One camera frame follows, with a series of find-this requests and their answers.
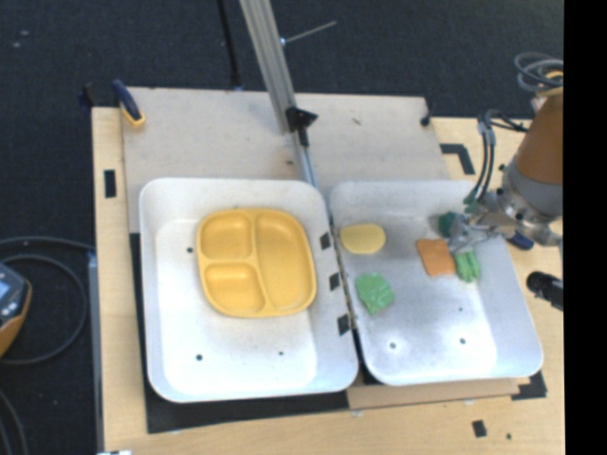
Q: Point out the yellow divided plate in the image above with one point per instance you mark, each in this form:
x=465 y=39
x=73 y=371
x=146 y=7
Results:
x=280 y=259

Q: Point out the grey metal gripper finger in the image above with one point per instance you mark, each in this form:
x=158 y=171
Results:
x=456 y=233
x=474 y=239

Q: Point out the dark green broccoli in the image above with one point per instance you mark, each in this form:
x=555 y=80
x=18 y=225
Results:
x=446 y=224

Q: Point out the light green lettuce leaf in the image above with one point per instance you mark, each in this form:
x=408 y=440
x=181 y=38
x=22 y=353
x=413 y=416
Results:
x=374 y=294

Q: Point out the thin black and white rod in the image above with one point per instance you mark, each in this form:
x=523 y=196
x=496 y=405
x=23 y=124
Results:
x=308 y=161

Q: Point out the orange flat slice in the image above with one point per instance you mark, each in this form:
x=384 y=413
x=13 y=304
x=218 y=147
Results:
x=436 y=258

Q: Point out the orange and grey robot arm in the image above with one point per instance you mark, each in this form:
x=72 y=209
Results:
x=540 y=145

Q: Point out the pale yellow biscuit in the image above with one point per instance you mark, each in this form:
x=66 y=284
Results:
x=362 y=239

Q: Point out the white plastic tray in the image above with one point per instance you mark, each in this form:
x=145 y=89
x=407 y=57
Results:
x=427 y=330
x=237 y=349

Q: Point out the light green grapes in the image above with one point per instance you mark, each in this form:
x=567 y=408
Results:
x=467 y=267

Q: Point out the pale wood board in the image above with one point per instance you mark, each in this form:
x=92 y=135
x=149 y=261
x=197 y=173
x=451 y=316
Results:
x=213 y=135

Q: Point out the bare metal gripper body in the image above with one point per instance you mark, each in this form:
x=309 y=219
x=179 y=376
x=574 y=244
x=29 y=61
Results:
x=519 y=218

